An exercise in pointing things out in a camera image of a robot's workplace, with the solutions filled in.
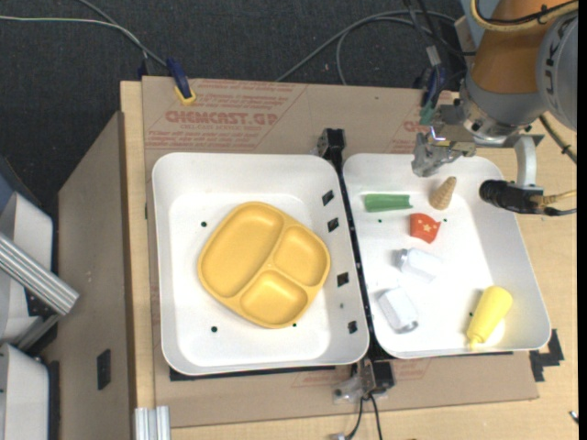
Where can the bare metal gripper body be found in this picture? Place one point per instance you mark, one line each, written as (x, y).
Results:
(458, 138)

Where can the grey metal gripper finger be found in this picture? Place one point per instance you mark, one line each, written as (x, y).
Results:
(440, 156)
(420, 158)

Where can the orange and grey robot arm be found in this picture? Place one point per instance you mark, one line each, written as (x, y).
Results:
(509, 48)

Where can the tan toy ice cream cone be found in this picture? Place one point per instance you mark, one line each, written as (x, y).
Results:
(443, 195)

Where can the green toy celery stick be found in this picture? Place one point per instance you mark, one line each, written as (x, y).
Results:
(385, 202)

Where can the red toy pizza slice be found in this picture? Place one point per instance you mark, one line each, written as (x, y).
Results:
(424, 228)

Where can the white shaker bottle grey cap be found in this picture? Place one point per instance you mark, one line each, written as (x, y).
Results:
(419, 265)

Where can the white plastic tray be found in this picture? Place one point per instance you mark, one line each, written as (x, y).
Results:
(192, 264)
(463, 264)

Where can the yellow squeeze bottle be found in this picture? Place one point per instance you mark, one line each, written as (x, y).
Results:
(490, 312)

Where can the brown cardboard board red print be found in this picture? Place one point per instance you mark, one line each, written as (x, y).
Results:
(257, 113)

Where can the yellow divided plate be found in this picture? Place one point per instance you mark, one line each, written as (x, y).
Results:
(257, 255)

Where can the black cylinder on white bracket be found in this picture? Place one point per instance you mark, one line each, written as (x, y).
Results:
(504, 195)

